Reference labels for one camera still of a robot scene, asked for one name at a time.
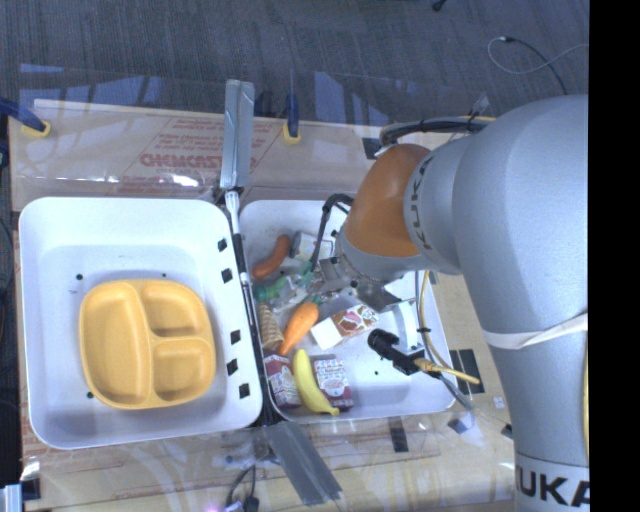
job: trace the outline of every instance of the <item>plastic sheet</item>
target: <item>plastic sheet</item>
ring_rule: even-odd
[[[98,81],[114,84],[113,78],[100,77]],[[317,78],[326,81],[328,75]],[[153,83],[147,82],[147,90],[153,89],[149,89]],[[124,101],[122,94],[104,95],[102,102],[89,98],[60,101],[59,96],[41,94],[29,106],[51,121],[50,137],[27,139],[12,126],[14,210],[21,211],[45,195],[210,200],[219,177],[219,162],[201,168],[191,168],[188,163],[205,165],[209,157],[221,157],[223,87],[219,87],[211,87],[210,93],[220,101],[203,111],[161,100],[141,108]],[[113,89],[122,90],[117,85]],[[24,99],[34,96],[35,88],[25,90]],[[357,190],[371,164],[364,140],[375,139],[378,129],[357,123],[302,121],[302,140],[288,145],[283,141],[282,125],[282,119],[255,119],[250,186],[243,194],[244,205],[260,199],[324,199],[336,190]],[[433,147],[448,138],[426,135],[409,139]],[[164,156],[153,156],[163,155],[165,150],[173,152],[166,162]],[[182,161],[184,167],[174,165]],[[250,251],[251,240],[245,243]],[[15,261],[20,261],[17,237],[14,249]],[[22,311],[22,270],[19,266],[15,269],[17,311]],[[451,361],[454,365],[475,364],[482,378],[481,388],[457,383],[472,410],[448,397],[450,407],[447,404],[428,413],[412,410],[366,419],[296,423],[341,489],[339,497],[316,505],[315,510],[418,510],[478,503],[500,506],[512,499],[513,444],[505,430],[509,413],[464,281],[439,276],[431,288]],[[17,325],[22,480],[37,482],[39,489],[37,497],[25,502],[26,510],[121,510],[122,500],[126,500],[130,510],[221,511],[229,501],[233,507],[249,496],[259,499],[260,510],[307,509],[282,459],[269,445],[265,430],[273,427],[74,450],[43,443],[30,424],[24,332],[21,322]],[[313,465],[304,453],[300,458],[302,467],[313,474]]]

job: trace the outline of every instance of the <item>toy carrot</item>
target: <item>toy carrot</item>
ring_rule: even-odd
[[[315,302],[300,304],[284,330],[284,341],[278,348],[278,354],[286,356],[311,330],[311,327],[318,321],[319,315],[318,305]]]

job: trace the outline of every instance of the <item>sausage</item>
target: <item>sausage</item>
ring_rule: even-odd
[[[271,256],[266,260],[261,261],[251,269],[251,275],[256,279],[264,279],[269,274],[272,274],[282,264],[284,259],[289,253],[289,247],[291,246],[291,240],[287,235],[280,235],[276,240],[276,245],[273,248]]]

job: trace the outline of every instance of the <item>gray carpet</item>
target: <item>gray carpet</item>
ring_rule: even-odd
[[[229,78],[270,95],[282,116],[293,82],[305,120],[384,125],[466,114],[486,95],[487,115],[589,89],[588,0],[3,0],[0,96],[220,112]],[[487,51],[495,42],[492,62]],[[2,180],[2,220],[9,219]],[[10,248],[0,238],[2,284]],[[0,342],[0,467],[17,461],[15,312]],[[0,475],[0,486],[9,481]]]

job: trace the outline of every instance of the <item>yellow plate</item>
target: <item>yellow plate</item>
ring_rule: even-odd
[[[80,354],[93,395],[119,409],[188,402],[215,377],[207,310],[189,287],[161,279],[111,281],[80,308]]]

